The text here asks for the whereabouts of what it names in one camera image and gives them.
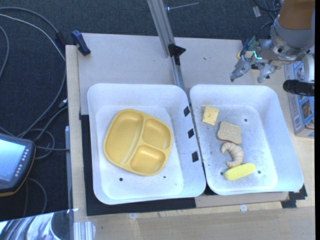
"blue clamp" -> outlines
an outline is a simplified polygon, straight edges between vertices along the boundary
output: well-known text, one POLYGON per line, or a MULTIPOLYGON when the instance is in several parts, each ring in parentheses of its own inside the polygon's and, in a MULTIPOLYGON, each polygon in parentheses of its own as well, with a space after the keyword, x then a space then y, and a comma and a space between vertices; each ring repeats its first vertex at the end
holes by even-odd
POLYGON ((75 44, 79 45, 78 50, 80 51, 80 53, 82 53, 83 56, 87 56, 88 54, 91 53, 91 51, 89 50, 89 48, 86 45, 84 37, 82 36, 82 34, 78 30, 73 31, 71 33, 71 37, 73 39, 73 42, 75 44))

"aluminum rod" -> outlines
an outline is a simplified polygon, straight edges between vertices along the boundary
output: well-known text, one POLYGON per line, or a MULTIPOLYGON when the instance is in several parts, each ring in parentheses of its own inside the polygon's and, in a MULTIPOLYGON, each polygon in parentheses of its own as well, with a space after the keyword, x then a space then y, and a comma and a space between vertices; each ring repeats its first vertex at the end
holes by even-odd
POLYGON ((179 86, 182 90, 186 90, 185 89, 185 83, 184 83, 184 79, 182 77, 182 72, 181 72, 181 68, 179 65, 176 64, 175 59, 172 57, 172 69, 173 69, 173 76, 174 76, 174 83, 176 86, 179 86))
POLYGON ((163 0, 147 0, 151 15, 158 32, 164 54, 170 56, 168 45, 175 44, 174 35, 171 30, 170 22, 164 6, 163 0))

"toy food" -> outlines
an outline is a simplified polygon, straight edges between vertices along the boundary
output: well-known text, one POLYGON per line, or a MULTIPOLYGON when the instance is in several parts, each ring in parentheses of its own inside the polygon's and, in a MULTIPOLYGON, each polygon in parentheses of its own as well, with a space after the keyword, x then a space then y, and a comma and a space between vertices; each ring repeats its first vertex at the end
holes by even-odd
POLYGON ((220 123, 216 137, 220 141, 232 142, 239 145, 242 141, 241 128, 237 125, 223 121, 220 123))
POLYGON ((214 126, 218 117, 219 109, 212 106, 205 106, 202 122, 214 126))
POLYGON ((244 163, 228 169, 224 176, 228 181, 233 181, 253 173, 255 169, 256 166, 253 163, 244 163))
POLYGON ((244 158, 244 151, 242 148, 232 142, 225 142, 221 146, 221 152, 224 153, 226 150, 229 151, 230 155, 233 158, 232 162, 227 161, 226 165, 229 168, 236 167, 242 164, 244 158))

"toy bread slice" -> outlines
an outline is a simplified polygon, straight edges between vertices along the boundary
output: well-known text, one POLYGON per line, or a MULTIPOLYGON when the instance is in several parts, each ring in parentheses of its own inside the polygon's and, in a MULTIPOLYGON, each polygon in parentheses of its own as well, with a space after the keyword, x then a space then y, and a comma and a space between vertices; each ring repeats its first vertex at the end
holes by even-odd
POLYGON ((255 171, 255 169, 256 166, 253 163, 243 163, 227 170, 224 176, 228 181, 233 181, 247 176, 249 174, 252 174, 255 171))
POLYGON ((242 141, 241 128, 237 125, 223 121, 220 123, 220 128, 216 137, 220 141, 232 142, 239 145, 242 141))

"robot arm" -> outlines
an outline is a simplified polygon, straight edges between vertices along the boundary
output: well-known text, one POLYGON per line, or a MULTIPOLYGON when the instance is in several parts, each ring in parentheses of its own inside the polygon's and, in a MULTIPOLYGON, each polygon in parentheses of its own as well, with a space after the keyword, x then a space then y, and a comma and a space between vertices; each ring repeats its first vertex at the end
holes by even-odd
MULTIPOLYGON (((314 55, 310 49, 315 45, 315 7, 316 0, 284 0, 270 27, 270 39, 257 40, 254 36, 244 44, 230 80, 233 82, 252 68, 260 70, 257 80, 262 83, 282 65, 300 61, 305 71, 314 71, 314 55)), ((314 96, 314 73, 307 75, 304 83, 286 81, 283 88, 287 92, 314 96)))

